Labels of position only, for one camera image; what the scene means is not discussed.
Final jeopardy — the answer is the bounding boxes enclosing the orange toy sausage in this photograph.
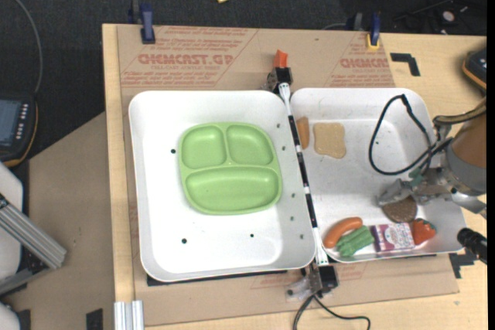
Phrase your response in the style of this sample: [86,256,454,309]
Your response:
[323,216,364,250]

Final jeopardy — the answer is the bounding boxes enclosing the red toy strawberry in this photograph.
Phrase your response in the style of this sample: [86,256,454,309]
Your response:
[410,217,438,245]

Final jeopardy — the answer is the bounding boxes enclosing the purple and pink carton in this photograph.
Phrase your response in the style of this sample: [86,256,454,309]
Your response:
[370,222,417,254]

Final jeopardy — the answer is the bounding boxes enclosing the brown round biscuit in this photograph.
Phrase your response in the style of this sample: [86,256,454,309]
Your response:
[382,196,419,224]

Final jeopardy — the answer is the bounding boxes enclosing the tan toy bread slice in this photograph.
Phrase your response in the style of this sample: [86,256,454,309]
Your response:
[312,121,347,160]

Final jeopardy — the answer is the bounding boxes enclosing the green divided plate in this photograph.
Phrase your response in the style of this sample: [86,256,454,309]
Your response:
[177,121,283,216]

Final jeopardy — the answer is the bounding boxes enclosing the thin black and white rod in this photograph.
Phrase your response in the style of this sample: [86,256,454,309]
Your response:
[278,82,330,267]

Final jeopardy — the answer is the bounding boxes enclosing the brown cardboard board red print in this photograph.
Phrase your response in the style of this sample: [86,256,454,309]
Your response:
[115,25,461,328]

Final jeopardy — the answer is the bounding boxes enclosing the green toy asparagus bunch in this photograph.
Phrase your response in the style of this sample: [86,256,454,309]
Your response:
[335,225,376,258]

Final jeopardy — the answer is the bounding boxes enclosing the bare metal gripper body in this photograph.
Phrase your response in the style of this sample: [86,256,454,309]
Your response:
[410,165,456,205]

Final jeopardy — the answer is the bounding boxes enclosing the black cylinder on white bracket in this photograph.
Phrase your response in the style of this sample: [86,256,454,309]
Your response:
[450,190,487,264]

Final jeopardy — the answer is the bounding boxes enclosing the black block with thin wires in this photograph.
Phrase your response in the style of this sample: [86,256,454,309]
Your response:
[265,66,294,92]
[308,264,340,298]

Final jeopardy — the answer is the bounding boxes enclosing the white plastic tray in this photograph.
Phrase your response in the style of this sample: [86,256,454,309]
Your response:
[128,90,318,283]
[288,87,469,264]

